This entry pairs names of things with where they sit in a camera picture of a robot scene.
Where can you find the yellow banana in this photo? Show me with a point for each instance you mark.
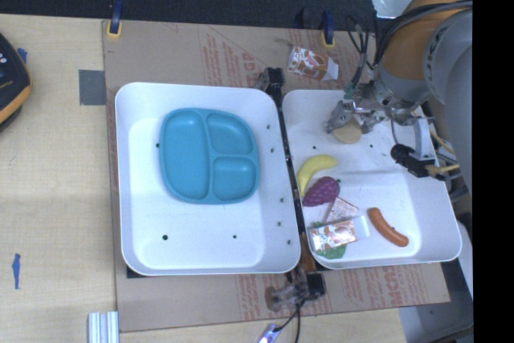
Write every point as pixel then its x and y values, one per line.
pixel 311 168

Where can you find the purple grapes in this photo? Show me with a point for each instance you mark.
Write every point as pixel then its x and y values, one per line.
pixel 321 192

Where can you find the blue divided plate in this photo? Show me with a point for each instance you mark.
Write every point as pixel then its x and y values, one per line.
pixel 188 156

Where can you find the small orange and white packet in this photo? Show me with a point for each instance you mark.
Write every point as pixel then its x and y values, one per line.
pixel 342 209

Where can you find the black cylinder on white bracket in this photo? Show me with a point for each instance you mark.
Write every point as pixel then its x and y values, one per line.
pixel 413 162

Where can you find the white and brown carton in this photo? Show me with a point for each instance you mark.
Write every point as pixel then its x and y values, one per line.
pixel 309 62

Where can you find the orange and white juice carton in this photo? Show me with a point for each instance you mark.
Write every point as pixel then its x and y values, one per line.
pixel 335 235

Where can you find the tan round biscuit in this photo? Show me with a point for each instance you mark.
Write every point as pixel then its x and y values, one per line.
pixel 347 135

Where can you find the orange sausage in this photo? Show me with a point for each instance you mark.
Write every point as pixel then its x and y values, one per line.
pixel 385 227

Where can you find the white plastic tray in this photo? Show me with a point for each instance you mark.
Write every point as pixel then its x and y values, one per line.
pixel 201 237
pixel 401 189

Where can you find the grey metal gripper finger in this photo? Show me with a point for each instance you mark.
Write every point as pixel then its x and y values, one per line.
pixel 370 122
pixel 339 116

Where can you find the brown cardboard board red print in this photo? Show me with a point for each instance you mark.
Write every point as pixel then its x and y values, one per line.
pixel 180 52

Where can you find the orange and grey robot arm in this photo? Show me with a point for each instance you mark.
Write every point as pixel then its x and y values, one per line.
pixel 445 64

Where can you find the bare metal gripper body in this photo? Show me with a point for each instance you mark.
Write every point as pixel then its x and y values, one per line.
pixel 381 102

